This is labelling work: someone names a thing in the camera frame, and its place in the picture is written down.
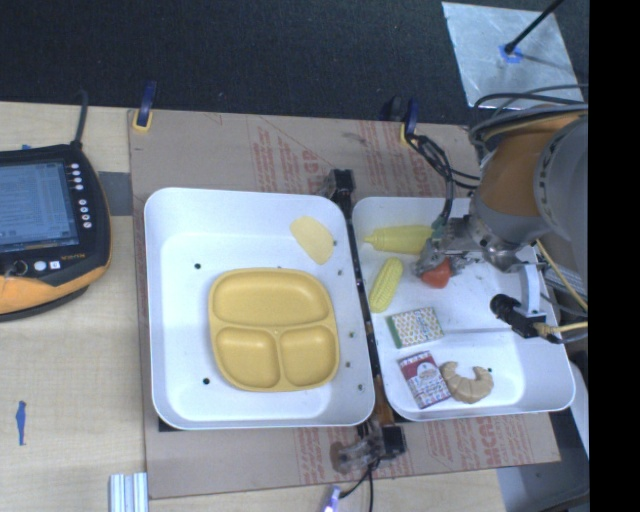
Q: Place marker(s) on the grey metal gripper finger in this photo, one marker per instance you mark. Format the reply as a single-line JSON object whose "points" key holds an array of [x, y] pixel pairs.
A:
{"points": [[425, 262], [457, 265]]}

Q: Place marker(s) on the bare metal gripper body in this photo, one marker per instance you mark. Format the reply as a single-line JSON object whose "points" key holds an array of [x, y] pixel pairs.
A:
{"points": [[477, 245]]}

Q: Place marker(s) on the red tomato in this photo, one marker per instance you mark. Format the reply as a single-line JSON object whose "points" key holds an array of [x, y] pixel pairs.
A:
{"points": [[436, 277]]}

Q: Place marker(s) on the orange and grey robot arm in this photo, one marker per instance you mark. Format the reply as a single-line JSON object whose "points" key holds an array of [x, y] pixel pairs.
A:
{"points": [[515, 175]]}

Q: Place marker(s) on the yellow mustard bottle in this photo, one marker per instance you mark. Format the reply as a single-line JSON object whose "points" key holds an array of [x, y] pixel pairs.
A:
{"points": [[400, 239]]}

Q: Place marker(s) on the yellow corn cob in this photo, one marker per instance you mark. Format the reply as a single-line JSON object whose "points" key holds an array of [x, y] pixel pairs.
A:
{"points": [[386, 285]]}

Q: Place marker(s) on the green patterned carton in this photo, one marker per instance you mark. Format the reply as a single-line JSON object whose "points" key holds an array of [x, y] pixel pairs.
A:
{"points": [[415, 327]]}

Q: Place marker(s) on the thin black and white rod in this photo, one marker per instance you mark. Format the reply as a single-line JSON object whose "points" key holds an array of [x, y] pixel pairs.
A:
{"points": [[369, 330]]}

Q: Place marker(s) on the white plastic tray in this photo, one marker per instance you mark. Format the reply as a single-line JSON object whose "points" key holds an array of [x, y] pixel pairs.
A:
{"points": [[190, 325], [500, 370]]}

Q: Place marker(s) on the yellow flat oval chip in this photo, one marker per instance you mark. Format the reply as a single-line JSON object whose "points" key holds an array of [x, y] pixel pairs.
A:
{"points": [[312, 240]]}

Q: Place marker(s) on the red patterned carton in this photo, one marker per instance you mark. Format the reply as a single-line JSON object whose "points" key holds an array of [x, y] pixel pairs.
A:
{"points": [[425, 380]]}

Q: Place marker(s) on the beige croissant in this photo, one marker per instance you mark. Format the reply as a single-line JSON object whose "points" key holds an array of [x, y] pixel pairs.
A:
{"points": [[467, 385]]}

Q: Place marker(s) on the yellow divided plate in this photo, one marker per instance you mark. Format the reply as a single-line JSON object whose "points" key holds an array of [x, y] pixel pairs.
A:
{"points": [[272, 327]]}

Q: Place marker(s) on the brown cardboard board red print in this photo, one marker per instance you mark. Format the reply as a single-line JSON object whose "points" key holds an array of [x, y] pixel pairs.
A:
{"points": [[210, 150]]}

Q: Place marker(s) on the black cylinder on white bracket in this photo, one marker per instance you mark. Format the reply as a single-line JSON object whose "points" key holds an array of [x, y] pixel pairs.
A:
{"points": [[512, 312]]}

